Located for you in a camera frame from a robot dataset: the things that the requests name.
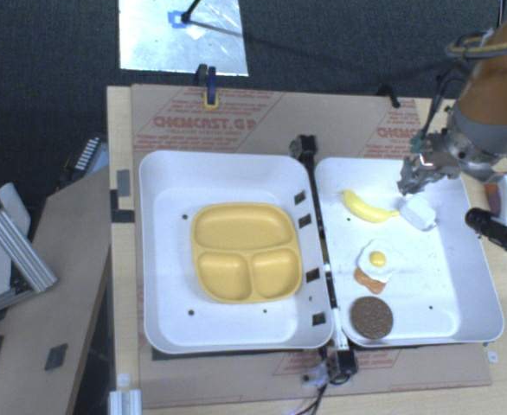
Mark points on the white plastic tray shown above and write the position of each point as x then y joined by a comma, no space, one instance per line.
444,283
171,249

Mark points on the thin black and white rod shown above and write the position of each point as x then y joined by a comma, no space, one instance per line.
320,227

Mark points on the yellow banana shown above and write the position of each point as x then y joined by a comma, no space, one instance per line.
366,210

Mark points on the orange toy food piece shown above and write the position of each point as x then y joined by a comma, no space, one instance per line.
366,281

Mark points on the brown round biscuit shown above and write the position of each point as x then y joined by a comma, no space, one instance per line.
371,317

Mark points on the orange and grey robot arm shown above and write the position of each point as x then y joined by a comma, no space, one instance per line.
491,93

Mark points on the black cylinder on white bracket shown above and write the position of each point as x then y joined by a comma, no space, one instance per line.
491,223

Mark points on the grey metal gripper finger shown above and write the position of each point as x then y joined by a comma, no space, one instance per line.
420,183
406,183

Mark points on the white and yellow fried egg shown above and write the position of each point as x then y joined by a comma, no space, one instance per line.
376,258

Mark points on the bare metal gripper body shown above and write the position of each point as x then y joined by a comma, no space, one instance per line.
440,157

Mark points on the yellow divided plate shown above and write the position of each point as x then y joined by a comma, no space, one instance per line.
245,253

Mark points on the brown cardboard board red print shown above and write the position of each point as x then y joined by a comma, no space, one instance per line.
253,119

